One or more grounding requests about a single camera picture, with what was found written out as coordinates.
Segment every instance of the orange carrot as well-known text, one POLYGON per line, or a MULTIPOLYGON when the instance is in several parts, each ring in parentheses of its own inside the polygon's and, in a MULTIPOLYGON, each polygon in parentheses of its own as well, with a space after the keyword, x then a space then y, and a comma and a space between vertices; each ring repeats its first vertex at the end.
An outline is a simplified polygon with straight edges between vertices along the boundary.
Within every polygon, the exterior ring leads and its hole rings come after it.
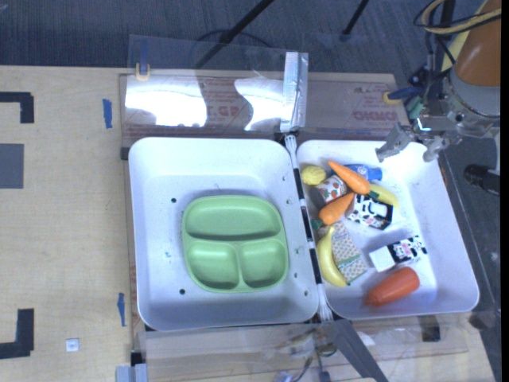
POLYGON ((357 194, 368 195, 370 192, 370 183, 362 175, 348 167, 342 166, 333 161, 329 161, 328 165, 334 170, 341 180, 357 194))
POLYGON ((341 215, 348 209, 354 196, 354 193, 348 193, 326 204, 318 214, 318 217, 324 222, 324 225, 334 224, 334 222, 339 220, 341 215))
POLYGON ((421 282, 415 270, 404 267, 386 277, 382 282, 367 292, 364 304, 381 306, 405 297, 412 291, 417 290, 421 282))

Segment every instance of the gray floor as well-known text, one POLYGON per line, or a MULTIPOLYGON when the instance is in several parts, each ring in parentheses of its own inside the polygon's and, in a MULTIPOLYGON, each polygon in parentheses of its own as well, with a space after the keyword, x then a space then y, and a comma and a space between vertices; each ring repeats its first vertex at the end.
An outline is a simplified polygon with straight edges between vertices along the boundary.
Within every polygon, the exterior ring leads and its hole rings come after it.
MULTIPOLYGON (((0 64, 125 67, 130 34, 194 41, 230 29, 259 1, 0 0, 0 64)), ((392 73, 403 88, 425 62, 424 32, 413 19, 430 1, 371 0, 342 41, 360 0, 276 0, 234 42, 307 52, 315 72, 392 73)), ((459 0, 456 13, 469 15, 479 3, 459 0)), ((501 380, 499 197, 462 177, 468 164, 495 161, 492 140, 467 139, 441 156, 482 290, 472 321, 501 380)))

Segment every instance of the toy banana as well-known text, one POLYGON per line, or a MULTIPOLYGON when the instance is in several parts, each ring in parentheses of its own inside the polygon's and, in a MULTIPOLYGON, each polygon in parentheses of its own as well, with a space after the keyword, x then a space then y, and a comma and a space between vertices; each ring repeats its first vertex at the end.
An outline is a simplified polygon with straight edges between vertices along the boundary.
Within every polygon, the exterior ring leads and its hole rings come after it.
POLYGON ((334 227, 331 225, 327 233, 318 241, 318 263, 320 271, 325 280, 334 286, 345 287, 347 282, 341 272, 337 269, 332 258, 332 233, 334 227))
POLYGON ((391 191, 380 185, 370 184, 369 196, 376 201, 399 208, 398 198, 391 191))

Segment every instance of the wooden table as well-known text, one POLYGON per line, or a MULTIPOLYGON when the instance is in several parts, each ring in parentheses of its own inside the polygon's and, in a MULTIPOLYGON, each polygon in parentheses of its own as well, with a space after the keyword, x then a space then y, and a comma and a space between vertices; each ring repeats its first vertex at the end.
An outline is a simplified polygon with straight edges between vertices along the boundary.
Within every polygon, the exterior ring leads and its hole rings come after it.
MULTIPOLYGON (((33 351, 1 360, 0 380, 113 381, 116 366, 130 361, 126 162, 119 157, 123 73, 0 67, 0 92, 31 92, 35 99, 35 123, 20 123, 18 103, 0 103, 0 143, 24 145, 23 188, 0 189, 0 342, 14 341, 18 309, 35 315, 33 351), (104 99, 113 110, 111 128, 104 99), (126 296, 125 326, 119 293, 126 296), (68 352, 72 338, 80 347, 68 352)), ((493 380, 479 333, 461 325, 466 352, 380 361, 380 367, 391 381, 493 380)), ((359 377, 349 364, 330 370, 334 380, 359 377)))

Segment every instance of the green plate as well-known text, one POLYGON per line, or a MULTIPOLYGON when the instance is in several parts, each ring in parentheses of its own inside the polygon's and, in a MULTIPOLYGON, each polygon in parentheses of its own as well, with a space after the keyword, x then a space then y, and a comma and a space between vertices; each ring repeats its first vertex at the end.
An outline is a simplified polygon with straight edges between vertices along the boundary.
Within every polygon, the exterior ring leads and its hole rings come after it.
POLYGON ((279 284, 288 272, 278 210, 259 197, 202 197, 182 220, 185 262, 205 290, 243 293, 279 284))

